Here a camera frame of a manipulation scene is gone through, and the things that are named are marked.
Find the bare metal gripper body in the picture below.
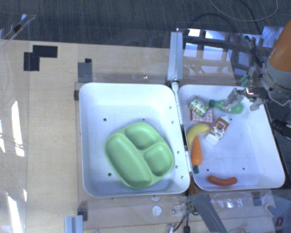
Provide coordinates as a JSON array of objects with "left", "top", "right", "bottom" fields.
[{"left": 243, "top": 85, "right": 270, "bottom": 112}]

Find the green bottle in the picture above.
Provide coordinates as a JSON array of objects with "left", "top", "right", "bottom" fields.
[{"left": 208, "top": 99, "right": 244, "bottom": 115}]

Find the red and white packet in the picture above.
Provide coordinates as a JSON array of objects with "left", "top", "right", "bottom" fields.
[{"left": 190, "top": 108, "right": 214, "bottom": 124}]

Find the green and white can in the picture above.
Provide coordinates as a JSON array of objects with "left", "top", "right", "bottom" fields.
[{"left": 188, "top": 96, "right": 210, "bottom": 117}]

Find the brown and white carton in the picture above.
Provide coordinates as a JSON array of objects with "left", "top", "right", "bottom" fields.
[{"left": 204, "top": 116, "right": 230, "bottom": 146}]

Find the yellow banana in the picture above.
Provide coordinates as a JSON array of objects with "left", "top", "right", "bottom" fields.
[{"left": 186, "top": 123, "right": 211, "bottom": 148}]

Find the white plastic tray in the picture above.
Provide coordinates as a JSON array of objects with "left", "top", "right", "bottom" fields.
[
  {"left": 178, "top": 83, "right": 286, "bottom": 192},
  {"left": 78, "top": 82, "right": 191, "bottom": 199}
]

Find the orange carrot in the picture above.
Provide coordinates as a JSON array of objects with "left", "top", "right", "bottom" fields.
[{"left": 190, "top": 136, "right": 203, "bottom": 174}]

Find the red sausage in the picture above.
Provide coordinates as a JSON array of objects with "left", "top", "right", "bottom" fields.
[{"left": 207, "top": 175, "right": 238, "bottom": 187}]

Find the green divided plate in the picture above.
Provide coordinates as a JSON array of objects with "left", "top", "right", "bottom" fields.
[{"left": 104, "top": 121, "right": 176, "bottom": 190}]

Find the black cylinder on white bracket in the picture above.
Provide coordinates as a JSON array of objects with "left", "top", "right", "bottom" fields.
[{"left": 271, "top": 100, "right": 291, "bottom": 142}]

